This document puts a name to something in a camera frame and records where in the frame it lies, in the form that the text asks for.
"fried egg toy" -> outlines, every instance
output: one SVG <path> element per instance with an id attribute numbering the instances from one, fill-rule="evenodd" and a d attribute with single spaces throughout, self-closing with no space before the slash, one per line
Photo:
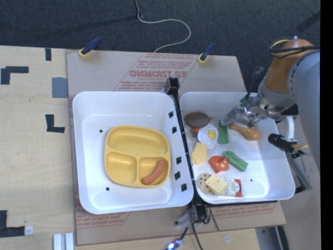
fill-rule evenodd
<path id="1" fill-rule="evenodd" d="M 200 143 L 207 145 L 208 149 L 213 149 L 217 144 L 217 138 L 219 136 L 219 131 L 211 123 L 202 127 L 198 131 L 198 140 Z"/>

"gray carpet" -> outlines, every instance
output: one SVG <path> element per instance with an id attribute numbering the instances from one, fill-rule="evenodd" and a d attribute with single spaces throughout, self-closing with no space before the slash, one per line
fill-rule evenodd
<path id="1" fill-rule="evenodd" d="M 80 49 L 96 37 L 100 50 L 153 52 L 188 35 L 177 22 L 144 24 L 134 0 L 0 0 L 0 45 Z M 138 0 L 146 21 L 179 19 L 192 35 L 165 53 L 237 56 L 247 89 L 257 66 L 273 57 L 268 41 L 298 36 L 320 44 L 321 0 Z"/>

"toy hot dog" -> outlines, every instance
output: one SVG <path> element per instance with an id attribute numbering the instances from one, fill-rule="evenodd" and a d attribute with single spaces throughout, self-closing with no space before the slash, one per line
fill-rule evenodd
<path id="1" fill-rule="evenodd" d="M 147 177 L 144 177 L 141 180 L 141 183 L 144 185 L 152 184 L 154 181 L 156 181 L 158 179 L 158 177 L 161 176 L 161 174 L 166 166 L 167 166 L 167 163 L 164 160 L 158 161 L 152 174 L 150 174 Z"/>

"toy red pepper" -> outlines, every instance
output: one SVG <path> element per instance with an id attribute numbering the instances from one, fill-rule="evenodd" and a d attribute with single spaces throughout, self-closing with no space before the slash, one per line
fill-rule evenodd
<path id="1" fill-rule="evenodd" d="M 229 169 L 228 160 L 224 156 L 212 156 L 208 160 L 208 163 L 215 173 L 219 173 L 220 171 L 226 171 Z"/>

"black tape marking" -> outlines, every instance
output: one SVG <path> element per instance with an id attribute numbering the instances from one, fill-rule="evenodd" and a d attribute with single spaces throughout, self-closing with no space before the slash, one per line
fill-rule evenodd
<path id="1" fill-rule="evenodd" d="M 29 67 L 14 67 L 9 66 L 1 69 L 0 84 L 9 85 L 10 84 L 10 74 L 11 73 L 29 73 Z"/>
<path id="2" fill-rule="evenodd" d="M 52 60 L 51 48 L 45 48 L 45 60 L 46 61 Z"/>
<path id="3" fill-rule="evenodd" d="M 7 211 L 0 210 L 0 238 L 25 235 L 25 227 L 7 227 Z"/>
<path id="4" fill-rule="evenodd" d="M 1 69 L 0 84 L 8 85 L 10 82 L 10 72 L 7 69 Z"/>
<path id="5" fill-rule="evenodd" d="M 54 115 L 45 115 L 45 118 L 46 118 L 46 124 L 47 124 L 46 131 L 59 132 L 59 133 L 65 132 L 65 127 L 54 127 Z"/>
<path id="6" fill-rule="evenodd" d="M 67 79 L 52 78 L 52 98 L 68 98 Z"/>
<path id="7" fill-rule="evenodd" d="M 185 191 L 185 190 L 187 190 L 187 185 L 186 185 L 186 183 L 182 184 L 181 187 L 182 187 L 182 192 Z"/>
<path id="8" fill-rule="evenodd" d="M 180 177 L 181 177 L 181 172 L 180 171 L 175 173 L 175 180 L 178 180 Z"/>
<path id="9" fill-rule="evenodd" d="M 0 229 L 7 227 L 6 221 L 7 221 L 7 211 L 0 210 Z"/>

